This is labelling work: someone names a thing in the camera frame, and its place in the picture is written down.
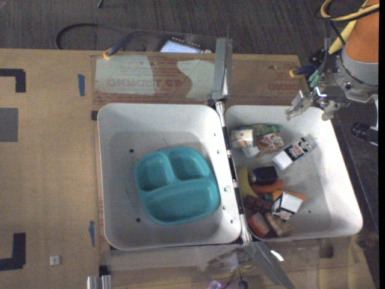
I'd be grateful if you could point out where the brown biscuit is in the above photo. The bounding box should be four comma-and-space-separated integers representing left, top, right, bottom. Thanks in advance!
265, 212, 295, 238

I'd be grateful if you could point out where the orange wedge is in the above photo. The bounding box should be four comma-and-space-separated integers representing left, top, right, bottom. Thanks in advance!
272, 189, 309, 202

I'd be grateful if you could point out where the green packet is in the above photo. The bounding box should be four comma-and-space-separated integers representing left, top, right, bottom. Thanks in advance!
237, 123, 281, 137

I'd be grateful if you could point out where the yellow banana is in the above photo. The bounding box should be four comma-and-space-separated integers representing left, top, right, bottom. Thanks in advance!
237, 166, 259, 200

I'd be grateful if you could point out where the teal divided plate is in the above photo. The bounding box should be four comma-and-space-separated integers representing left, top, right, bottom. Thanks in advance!
134, 146, 221, 226

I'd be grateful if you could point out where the white plastic tray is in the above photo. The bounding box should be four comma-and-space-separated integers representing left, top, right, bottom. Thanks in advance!
224, 104, 364, 242
96, 102, 243, 251

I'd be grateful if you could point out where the brown chocolate bar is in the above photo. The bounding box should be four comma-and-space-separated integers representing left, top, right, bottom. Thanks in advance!
242, 194, 273, 215

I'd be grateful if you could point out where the small cow print milk carton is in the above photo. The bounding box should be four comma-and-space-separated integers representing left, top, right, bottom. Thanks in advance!
271, 191, 304, 222

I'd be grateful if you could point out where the brown cardboard board, red print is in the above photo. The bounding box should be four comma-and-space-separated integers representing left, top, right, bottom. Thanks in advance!
90, 51, 375, 289

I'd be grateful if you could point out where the red and white block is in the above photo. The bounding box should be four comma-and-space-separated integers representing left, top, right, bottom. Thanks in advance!
247, 211, 271, 239

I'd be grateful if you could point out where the white carton with brown print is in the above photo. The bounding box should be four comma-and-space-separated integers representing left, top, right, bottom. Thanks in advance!
245, 132, 285, 159

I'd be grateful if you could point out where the large cow print milk carton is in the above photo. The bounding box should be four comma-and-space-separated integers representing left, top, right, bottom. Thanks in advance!
271, 137, 313, 172

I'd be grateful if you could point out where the white and orange carton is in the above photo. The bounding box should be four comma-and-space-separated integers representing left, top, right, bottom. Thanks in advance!
229, 128, 256, 149

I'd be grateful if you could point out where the orange carrot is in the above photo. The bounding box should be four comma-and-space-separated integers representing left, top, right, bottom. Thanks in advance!
250, 179, 286, 196

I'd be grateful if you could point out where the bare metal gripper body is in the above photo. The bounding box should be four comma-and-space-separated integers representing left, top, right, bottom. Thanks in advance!
312, 70, 380, 105

